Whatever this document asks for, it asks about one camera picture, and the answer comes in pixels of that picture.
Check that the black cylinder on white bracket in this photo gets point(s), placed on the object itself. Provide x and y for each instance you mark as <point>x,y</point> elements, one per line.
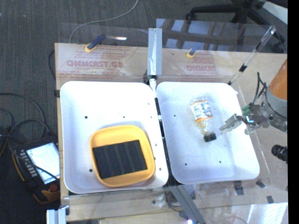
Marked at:
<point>280,151</point>

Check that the black striped rectangular pad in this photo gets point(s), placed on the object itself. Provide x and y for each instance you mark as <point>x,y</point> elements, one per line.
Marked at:
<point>120,158</point>

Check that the yellow plate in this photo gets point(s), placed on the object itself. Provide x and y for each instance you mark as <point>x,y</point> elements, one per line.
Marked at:
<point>98,136</point>

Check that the clear plastic bottle orange label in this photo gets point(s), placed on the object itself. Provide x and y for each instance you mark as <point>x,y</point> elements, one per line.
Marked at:
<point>202,112</point>

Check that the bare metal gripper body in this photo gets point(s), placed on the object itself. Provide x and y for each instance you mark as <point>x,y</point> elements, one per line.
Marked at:
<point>259,119</point>

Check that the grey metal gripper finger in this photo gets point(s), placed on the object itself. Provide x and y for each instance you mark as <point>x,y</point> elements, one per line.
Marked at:
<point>230,126</point>
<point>233,119</point>

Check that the black office chair base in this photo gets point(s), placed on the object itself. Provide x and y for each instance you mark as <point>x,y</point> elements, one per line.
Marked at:
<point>245,6</point>

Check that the white plastic tray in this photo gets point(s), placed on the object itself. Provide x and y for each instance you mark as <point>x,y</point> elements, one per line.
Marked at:
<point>105,101</point>
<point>198,157</point>

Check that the brown cardboard board red print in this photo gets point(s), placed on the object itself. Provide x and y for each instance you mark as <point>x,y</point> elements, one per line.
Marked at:
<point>98,64</point>

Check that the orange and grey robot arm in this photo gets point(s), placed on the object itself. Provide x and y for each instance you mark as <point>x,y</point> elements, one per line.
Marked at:
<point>279,83</point>

